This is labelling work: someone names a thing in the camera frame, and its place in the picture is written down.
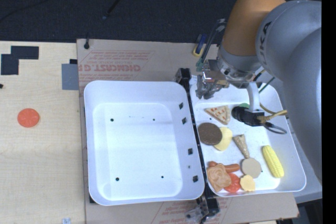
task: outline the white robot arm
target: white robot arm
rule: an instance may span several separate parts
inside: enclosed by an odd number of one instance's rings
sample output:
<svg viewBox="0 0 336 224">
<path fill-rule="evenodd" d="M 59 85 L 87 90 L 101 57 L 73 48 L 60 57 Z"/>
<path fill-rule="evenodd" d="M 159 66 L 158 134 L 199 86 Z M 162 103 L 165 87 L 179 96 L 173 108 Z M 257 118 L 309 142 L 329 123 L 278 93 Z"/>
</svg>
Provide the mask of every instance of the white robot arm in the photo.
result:
<svg viewBox="0 0 336 224">
<path fill-rule="evenodd" d="M 252 96 L 251 79 L 260 67 L 284 83 L 289 120 L 322 183 L 321 2 L 237 0 L 215 63 L 205 64 L 203 94 L 207 84 L 218 82 L 207 78 L 210 71 L 248 89 L 250 103 L 258 101 Z"/>
</svg>

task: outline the yellow cable connector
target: yellow cable connector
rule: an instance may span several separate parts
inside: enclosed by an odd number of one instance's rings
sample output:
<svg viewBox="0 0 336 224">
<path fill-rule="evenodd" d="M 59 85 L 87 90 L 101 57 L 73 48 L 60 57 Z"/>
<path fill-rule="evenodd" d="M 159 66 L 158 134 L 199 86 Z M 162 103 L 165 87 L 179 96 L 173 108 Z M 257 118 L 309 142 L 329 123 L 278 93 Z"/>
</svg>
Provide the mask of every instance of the yellow cable connector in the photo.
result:
<svg viewBox="0 0 336 224">
<path fill-rule="evenodd" d="M 273 148 L 270 145 L 263 146 L 262 152 L 273 176 L 277 178 L 283 177 L 285 175 L 284 168 Z"/>
</svg>

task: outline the red tomato slice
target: red tomato slice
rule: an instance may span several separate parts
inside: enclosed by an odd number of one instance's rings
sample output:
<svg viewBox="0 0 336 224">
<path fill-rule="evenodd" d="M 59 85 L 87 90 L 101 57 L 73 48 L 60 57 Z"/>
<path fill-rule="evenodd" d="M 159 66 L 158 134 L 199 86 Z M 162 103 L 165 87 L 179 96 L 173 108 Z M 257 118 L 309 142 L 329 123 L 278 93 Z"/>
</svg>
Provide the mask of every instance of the red tomato slice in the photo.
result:
<svg viewBox="0 0 336 224">
<path fill-rule="evenodd" d="M 232 183 L 224 189 L 230 193 L 236 193 L 241 188 L 240 178 L 234 173 L 229 173 L 229 176 L 231 177 Z"/>
</svg>

